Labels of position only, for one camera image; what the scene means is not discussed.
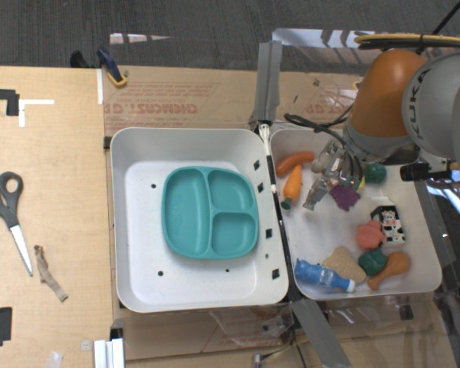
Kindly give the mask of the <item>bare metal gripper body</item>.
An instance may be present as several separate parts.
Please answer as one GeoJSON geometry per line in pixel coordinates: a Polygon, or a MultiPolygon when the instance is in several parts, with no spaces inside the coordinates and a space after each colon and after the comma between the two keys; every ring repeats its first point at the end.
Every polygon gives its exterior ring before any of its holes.
{"type": "Polygon", "coordinates": [[[339,185],[360,187],[363,182],[363,167],[357,156],[337,140],[330,140],[322,151],[333,155],[324,178],[336,181],[339,185]]]}

